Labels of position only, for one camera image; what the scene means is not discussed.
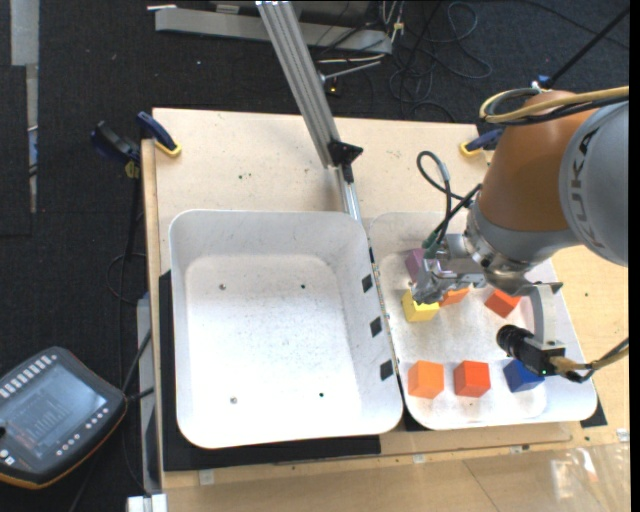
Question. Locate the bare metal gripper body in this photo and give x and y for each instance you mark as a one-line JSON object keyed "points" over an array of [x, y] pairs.
{"points": [[462, 262]]}

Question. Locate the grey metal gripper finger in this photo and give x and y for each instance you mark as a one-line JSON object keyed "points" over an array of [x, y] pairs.
{"points": [[421, 289], [439, 291]]}

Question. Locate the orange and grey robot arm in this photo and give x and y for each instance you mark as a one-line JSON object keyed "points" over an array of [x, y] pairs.
{"points": [[535, 165]]}

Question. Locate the orange cube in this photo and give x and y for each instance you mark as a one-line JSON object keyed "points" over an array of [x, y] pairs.
{"points": [[456, 297], [425, 380]]}

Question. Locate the yellow cube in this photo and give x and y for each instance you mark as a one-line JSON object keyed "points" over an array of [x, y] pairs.
{"points": [[417, 312]]}

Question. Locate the purple cube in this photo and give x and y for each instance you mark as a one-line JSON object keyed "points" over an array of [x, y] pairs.
{"points": [[413, 262]]}

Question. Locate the white plastic tray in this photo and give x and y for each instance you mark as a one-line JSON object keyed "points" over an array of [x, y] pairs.
{"points": [[270, 330], [465, 340]]}

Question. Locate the red cube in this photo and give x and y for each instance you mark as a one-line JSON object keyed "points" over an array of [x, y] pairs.
{"points": [[471, 379], [501, 303]]}

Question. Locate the blue cube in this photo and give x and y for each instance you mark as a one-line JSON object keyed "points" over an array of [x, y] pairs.
{"points": [[519, 378]]}

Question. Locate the pale wood board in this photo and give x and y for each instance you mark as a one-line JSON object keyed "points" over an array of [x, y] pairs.
{"points": [[260, 160]]}

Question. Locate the black cylinder on white bracket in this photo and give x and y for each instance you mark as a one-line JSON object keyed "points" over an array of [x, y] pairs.
{"points": [[525, 347]]}

